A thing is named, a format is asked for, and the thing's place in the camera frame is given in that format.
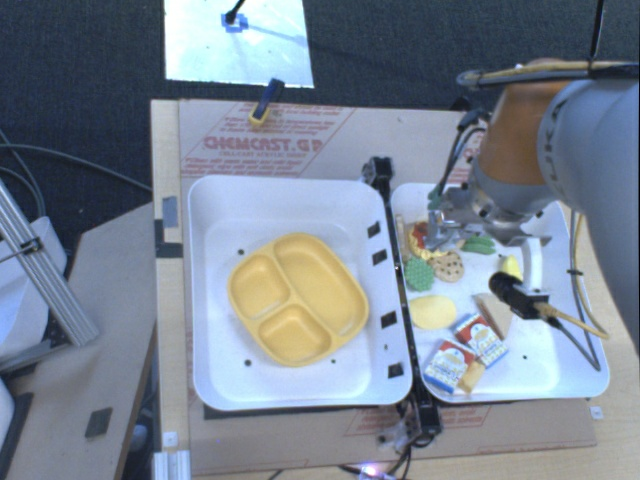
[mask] yellow plate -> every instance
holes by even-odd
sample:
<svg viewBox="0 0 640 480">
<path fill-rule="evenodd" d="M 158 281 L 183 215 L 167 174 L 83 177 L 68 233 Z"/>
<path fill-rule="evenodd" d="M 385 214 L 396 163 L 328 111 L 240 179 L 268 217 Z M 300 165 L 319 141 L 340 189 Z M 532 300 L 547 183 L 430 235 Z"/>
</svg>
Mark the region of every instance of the yellow plate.
<svg viewBox="0 0 640 480">
<path fill-rule="evenodd" d="M 306 366 L 351 340 L 369 303 L 351 272 L 318 238 L 284 235 L 233 269 L 236 314 L 258 344 L 285 366 Z"/>
</svg>

